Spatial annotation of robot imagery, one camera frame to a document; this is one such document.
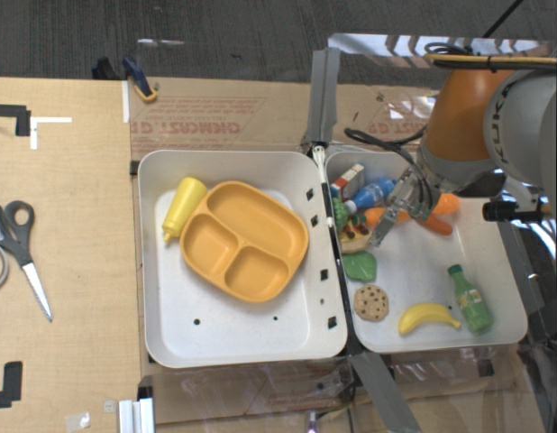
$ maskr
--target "blue bottle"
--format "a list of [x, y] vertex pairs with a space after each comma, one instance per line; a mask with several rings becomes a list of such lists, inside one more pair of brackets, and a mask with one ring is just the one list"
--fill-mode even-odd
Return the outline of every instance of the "blue bottle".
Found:
[[379, 206], [387, 198], [395, 187], [395, 180], [381, 178], [375, 183], [364, 186], [357, 195], [347, 200], [344, 205], [349, 211], [349, 215], [354, 215], [357, 210]]

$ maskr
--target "orange divided plate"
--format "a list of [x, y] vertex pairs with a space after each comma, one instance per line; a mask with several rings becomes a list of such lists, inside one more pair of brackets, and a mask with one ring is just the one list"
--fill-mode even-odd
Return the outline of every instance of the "orange divided plate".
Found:
[[287, 286], [308, 247], [305, 223], [268, 194], [226, 181], [212, 188], [180, 235], [197, 274], [237, 299], [262, 302]]

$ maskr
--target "banana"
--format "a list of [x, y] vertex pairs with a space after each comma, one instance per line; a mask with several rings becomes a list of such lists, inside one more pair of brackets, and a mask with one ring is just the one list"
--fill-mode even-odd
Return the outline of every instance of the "banana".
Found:
[[451, 313], [441, 303], [417, 303], [408, 308], [398, 321], [398, 333], [404, 335], [424, 322], [445, 322], [455, 328], [461, 326], [461, 322], [451, 316]]

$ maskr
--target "scissors handle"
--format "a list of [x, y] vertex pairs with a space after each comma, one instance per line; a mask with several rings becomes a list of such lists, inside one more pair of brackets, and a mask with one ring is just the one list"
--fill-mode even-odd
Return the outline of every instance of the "scissors handle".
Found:
[[[24, 223], [16, 221], [16, 213], [23, 210], [27, 214]], [[30, 230], [34, 223], [34, 209], [21, 200], [13, 200], [5, 208], [0, 206], [0, 231], [3, 239], [0, 246], [16, 257], [21, 266], [32, 263], [29, 252]]]

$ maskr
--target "yellow squeeze bottle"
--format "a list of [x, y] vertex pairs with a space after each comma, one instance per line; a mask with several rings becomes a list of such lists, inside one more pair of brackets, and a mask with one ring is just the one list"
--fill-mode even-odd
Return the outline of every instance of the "yellow squeeze bottle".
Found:
[[188, 218], [208, 192], [206, 186], [194, 178], [186, 177], [178, 184], [177, 192], [170, 202], [169, 211], [164, 217], [162, 230], [164, 242], [179, 237]]

